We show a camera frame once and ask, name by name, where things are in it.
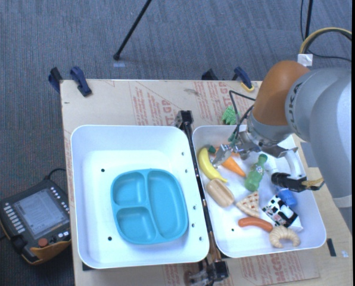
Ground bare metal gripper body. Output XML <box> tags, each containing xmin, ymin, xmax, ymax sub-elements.
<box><xmin>228</xmin><ymin>129</ymin><xmax>299</xmax><ymax>161</ymax></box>

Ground yellow banana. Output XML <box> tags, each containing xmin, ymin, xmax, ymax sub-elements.
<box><xmin>197</xmin><ymin>147</ymin><xmax>229</xmax><ymax>184</ymax></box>

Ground orange carrot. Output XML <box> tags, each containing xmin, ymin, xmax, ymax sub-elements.
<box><xmin>208</xmin><ymin>145</ymin><xmax>247</xmax><ymax>178</ymax></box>

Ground green plastic bottle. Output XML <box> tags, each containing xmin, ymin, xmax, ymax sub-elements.
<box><xmin>244</xmin><ymin>153</ymin><xmax>269</xmax><ymax>192</ymax></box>

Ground green leafy toy vegetable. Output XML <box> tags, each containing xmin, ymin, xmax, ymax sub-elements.
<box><xmin>221</xmin><ymin>105</ymin><xmax>241</xmax><ymax>126</ymax></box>

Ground tan hot dog bun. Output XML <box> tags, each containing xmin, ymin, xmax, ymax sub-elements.
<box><xmin>205</xmin><ymin>178</ymin><xmax>235</xmax><ymax>208</ymax></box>

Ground pizza slice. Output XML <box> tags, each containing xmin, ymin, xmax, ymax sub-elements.
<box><xmin>235</xmin><ymin>190</ymin><xmax>261</xmax><ymax>219</ymax></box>

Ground blue bottle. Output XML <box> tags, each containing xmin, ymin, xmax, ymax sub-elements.
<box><xmin>275</xmin><ymin>186</ymin><xmax>298</xmax><ymax>207</ymax></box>

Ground orange sausage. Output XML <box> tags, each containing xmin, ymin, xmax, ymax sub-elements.
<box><xmin>237</xmin><ymin>216</ymin><xmax>274</xmax><ymax>233</ymax></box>

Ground black and white milk carton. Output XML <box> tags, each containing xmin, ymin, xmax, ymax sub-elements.
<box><xmin>261</xmin><ymin>194</ymin><xmax>304</xmax><ymax>233</ymax></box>

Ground blue divided plate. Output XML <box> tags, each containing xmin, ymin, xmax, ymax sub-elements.
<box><xmin>110</xmin><ymin>168</ymin><xmax>190</xmax><ymax>245</ymax></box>

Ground white plastic tray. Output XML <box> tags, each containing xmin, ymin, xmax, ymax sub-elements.
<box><xmin>191</xmin><ymin>125</ymin><xmax>328</xmax><ymax>259</ymax></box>
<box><xmin>70</xmin><ymin>125</ymin><xmax>211</xmax><ymax>270</ymax></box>

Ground beige croissant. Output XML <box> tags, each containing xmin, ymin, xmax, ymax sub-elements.
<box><xmin>268</xmin><ymin>225</ymin><xmax>301</xmax><ymax>249</ymax></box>

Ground brown cardboard board red print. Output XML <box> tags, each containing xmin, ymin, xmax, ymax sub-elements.
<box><xmin>60</xmin><ymin>79</ymin><xmax>353</xmax><ymax>286</ymax></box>

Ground black tripod leg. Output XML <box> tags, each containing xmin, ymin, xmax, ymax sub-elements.
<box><xmin>113</xmin><ymin>0</ymin><xmax>161</xmax><ymax>61</ymax></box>
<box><xmin>303</xmin><ymin>0</ymin><xmax>317</xmax><ymax>40</ymax></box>

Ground black block with thin wires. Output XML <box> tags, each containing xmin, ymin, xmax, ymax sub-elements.
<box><xmin>184</xmin><ymin>258</ymin><xmax>230</xmax><ymax>286</ymax></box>
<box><xmin>174</xmin><ymin>110</ymin><xmax>195</xmax><ymax>130</ymax></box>

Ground black cylinder on white bracket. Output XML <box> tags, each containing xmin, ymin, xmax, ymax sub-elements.
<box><xmin>270</xmin><ymin>147</ymin><xmax>309</xmax><ymax>193</ymax></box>

